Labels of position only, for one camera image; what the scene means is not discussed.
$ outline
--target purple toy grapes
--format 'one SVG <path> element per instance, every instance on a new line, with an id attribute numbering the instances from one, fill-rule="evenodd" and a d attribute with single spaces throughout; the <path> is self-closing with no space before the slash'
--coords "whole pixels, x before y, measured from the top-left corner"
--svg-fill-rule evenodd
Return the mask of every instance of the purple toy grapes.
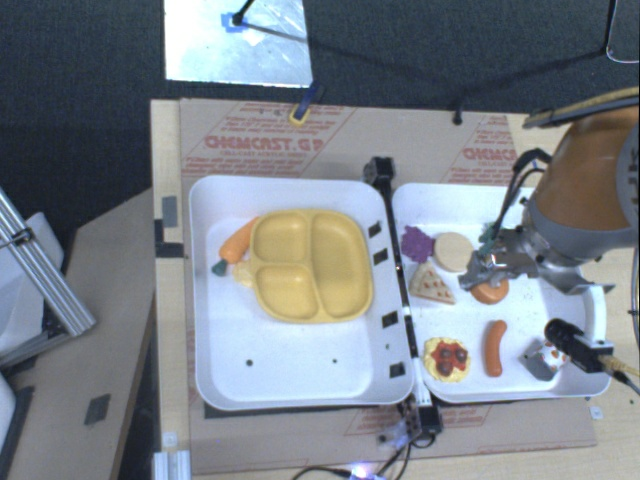
<path id="1" fill-rule="evenodd" d="M 414 226 L 405 226 L 404 235 L 400 250 L 402 254 L 409 256 L 417 263 L 424 263 L 429 256 L 433 255 L 433 244 L 435 240 L 429 235 L 425 235 L 420 229 Z"/>

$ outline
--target toy carrot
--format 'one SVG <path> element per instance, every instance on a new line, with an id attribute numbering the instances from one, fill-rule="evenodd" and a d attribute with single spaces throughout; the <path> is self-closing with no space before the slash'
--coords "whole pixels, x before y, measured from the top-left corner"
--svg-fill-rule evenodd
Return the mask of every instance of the toy carrot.
<path id="1" fill-rule="evenodd" d="M 258 217 L 251 219 L 225 240 L 218 251 L 221 259 L 211 268 L 211 271 L 214 274 L 217 276 L 223 276 L 227 270 L 227 265 L 233 265 L 242 259 L 242 256 L 247 252 L 251 243 L 251 230 L 257 220 Z"/>

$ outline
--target yellow plate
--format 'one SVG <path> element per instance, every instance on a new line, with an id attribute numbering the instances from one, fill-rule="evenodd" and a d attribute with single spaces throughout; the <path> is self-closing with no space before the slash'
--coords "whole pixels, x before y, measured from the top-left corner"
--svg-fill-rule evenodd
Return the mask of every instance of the yellow plate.
<path id="1" fill-rule="evenodd" d="M 262 308 L 295 323 L 342 322 L 373 297 L 367 245 L 358 225 L 329 210 L 284 210 L 251 233 L 253 287 Z"/>

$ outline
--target toy bread slice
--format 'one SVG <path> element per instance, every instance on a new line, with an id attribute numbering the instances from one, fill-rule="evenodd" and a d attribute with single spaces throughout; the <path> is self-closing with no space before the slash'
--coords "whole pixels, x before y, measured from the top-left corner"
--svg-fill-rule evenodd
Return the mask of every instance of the toy bread slice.
<path id="1" fill-rule="evenodd" d="M 437 274 L 436 269 L 430 261 L 418 266 L 418 270 L 413 275 L 409 283 L 409 293 L 423 299 L 455 304 L 456 299 L 449 287 Z"/>

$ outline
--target toy hot dog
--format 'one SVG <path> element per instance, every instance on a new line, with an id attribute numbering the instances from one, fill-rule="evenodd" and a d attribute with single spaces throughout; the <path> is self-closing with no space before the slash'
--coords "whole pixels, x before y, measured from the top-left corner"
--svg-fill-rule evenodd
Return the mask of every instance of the toy hot dog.
<path id="1" fill-rule="evenodd" d="M 506 331 L 507 323 L 504 320 L 496 320 L 491 325 L 487 339 L 484 342 L 484 362 L 489 377 L 500 377 L 502 375 L 500 342 Z"/>

